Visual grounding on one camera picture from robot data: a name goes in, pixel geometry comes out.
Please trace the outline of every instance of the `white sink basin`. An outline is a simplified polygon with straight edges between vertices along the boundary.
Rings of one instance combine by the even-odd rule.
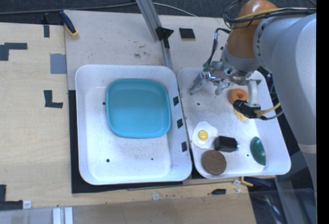
[[[203,89],[190,95],[189,87],[200,71],[202,71],[200,68],[185,68],[178,73],[177,77],[194,163],[198,172],[211,179],[286,174],[290,170],[291,161],[278,120],[248,119],[243,121],[237,118],[233,112],[233,106],[228,100],[228,93],[230,89],[234,88],[242,88],[248,92],[247,86],[234,85],[216,96],[214,93],[216,87],[209,82]],[[256,71],[250,78],[261,80],[257,88],[258,103],[262,109],[273,107],[263,75]],[[275,111],[266,114],[267,117],[273,115],[275,115]],[[239,150],[230,153],[222,152],[227,165],[220,175],[209,174],[201,163],[202,154],[208,149],[214,149],[214,144],[210,143],[206,145],[206,148],[201,148],[192,141],[193,131],[203,129],[200,127],[201,122],[206,122],[214,127],[217,135],[210,137],[220,135],[232,137],[239,143]],[[262,141],[266,156],[265,166],[257,163],[252,156],[250,143],[254,137],[259,137]]]
[[[120,79],[148,79],[169,96],[171,127],[155,138],[117,136],[106,115],[106,91]],[[192,162],[175,73],[164,66],[84,65],[76,72],[79,171],[93,185],[182,181]]]

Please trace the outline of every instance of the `white cable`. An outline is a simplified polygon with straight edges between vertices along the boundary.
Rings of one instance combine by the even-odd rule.
[[[178,11],[180,11],[180,12],[183,12],[183,13],[186,13],[186,14],[188,14],[188,15],[190,15],[190,16],[196,16],[196,17],[197,17],[197,15],[194,15],[194,14],[192,14],[192,13],[190,13],[190,12],[187,12],[187,11],[185,11],[185,10],[182,10],[182,9],[180,9],[180,8],[176,8],[176,7],[173,7],[173,6],[170,6],[170,5],[161,4],[161,3],[153,3],[153,4],[154,4],[154,5],[158,5],[158,6],[164,6],[164,7],[168,7],[168,8],[176,9],[176,10],[178,10]]]

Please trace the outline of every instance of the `black tape marking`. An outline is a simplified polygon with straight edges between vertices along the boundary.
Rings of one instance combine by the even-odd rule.
[[[178,96],[174,97],[173,101],[174,101],[174,106],[176,106],[179,103]]]
[[[183,126],[183,120],[182,119],[179,119],[177,121],[177,127],[178,127],[178,129],[180,129],[182,126]]]
[[[0,185],[0,202],[5,201],[6,185]]]
[[[215,189],[213,192],[211,192],[212,195],[225,195],[226,189]]]
[[[50,73],[66,74],[66,56],[60,53],[50,55]]]
[[[23,201],[6,201],[6,185],[0,185],[0,211],[1,210],[19,210],[23,208]]]
[[[0,45],[0,61],[9,60],[10,49],[27,49],[27,43],[5,43],[4,45]]]
[[[27,43],[7,43],[7,42],[5,42],[5,46],[8,49],[27,49]]]
[[[54,103],[52,101],[52,90],[44,90],[44,95],[45,95],[45,107],[51,107],[51,108],[62,108],[63,103]]]
[[[0,45],[0,61],[9,60],[9,49],[5,45]]]
[[[43,37],[45,37],[45,38],[50,37],[49,25],[43,25]]]
[[[43,15],[43,17],[41,18],[41,24],[43,24],[43,25],[50,25],[47,16],[49,16],[49,12],[46,12],[46,13]]]
[[[193,29],[179,28],[179,33],[182,39],[195,39]]]
[[[181,151],[182,151],[182,152],[187,151],[187,144],[186,144],[186,142],[182,142],[182,143],[181,143]]]

